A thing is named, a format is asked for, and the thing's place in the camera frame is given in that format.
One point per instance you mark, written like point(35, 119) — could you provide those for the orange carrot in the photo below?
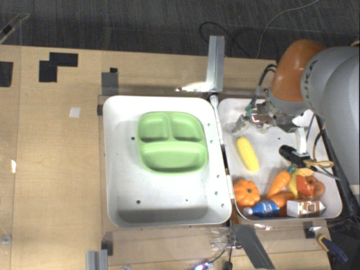
point(279, 183)

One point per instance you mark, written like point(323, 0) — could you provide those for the orange pumpkin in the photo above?
point(246, 193)

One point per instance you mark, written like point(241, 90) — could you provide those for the white and orange carton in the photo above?
point(305, 208)

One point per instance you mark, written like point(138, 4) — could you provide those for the pale wood board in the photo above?
point(168, 243)

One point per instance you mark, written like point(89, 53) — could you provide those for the red pizza slice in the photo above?
point(303, 186)

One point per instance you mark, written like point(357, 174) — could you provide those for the blue bottle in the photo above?
point(265, 209)

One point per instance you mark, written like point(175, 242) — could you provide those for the brown pretzel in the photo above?
point(319, 187)

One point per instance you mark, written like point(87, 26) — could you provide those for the green divided plate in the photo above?
point(171, 153)

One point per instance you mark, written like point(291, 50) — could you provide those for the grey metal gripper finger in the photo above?
point(263, 128)
point(241, 123)

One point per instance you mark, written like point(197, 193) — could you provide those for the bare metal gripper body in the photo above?
point(264, 116)

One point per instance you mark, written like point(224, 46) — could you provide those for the black cylinder on white bracket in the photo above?
point(292, 155)

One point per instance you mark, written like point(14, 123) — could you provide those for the yellow corn cob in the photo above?
point(247, 153)

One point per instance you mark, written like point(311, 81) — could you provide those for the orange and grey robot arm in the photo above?
point(332, 89)

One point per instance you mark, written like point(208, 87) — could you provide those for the white plastic tray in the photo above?
point(168, 195)
point(270, 150)

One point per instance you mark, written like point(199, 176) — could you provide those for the yellow banana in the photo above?
point(293, 184)

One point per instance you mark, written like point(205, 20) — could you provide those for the orange bread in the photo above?
point(284, 199)

